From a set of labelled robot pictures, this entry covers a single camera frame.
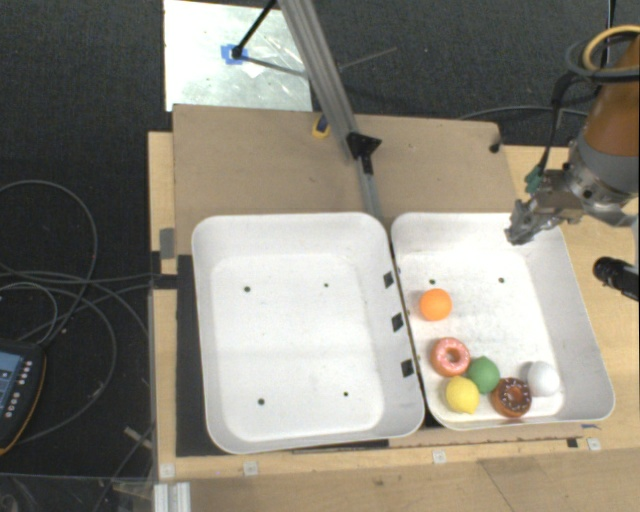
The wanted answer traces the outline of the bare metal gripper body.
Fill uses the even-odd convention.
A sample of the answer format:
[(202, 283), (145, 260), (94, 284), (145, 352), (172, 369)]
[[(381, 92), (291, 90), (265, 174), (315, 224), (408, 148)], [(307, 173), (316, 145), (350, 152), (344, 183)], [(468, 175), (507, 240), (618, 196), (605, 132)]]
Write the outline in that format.
[(533, 170), (528, 175), (529, 210), (575, 224), (584, 216), (605, 224), (633, 224), (623, 207), (634, 197), (607, 185), (587, 168)]

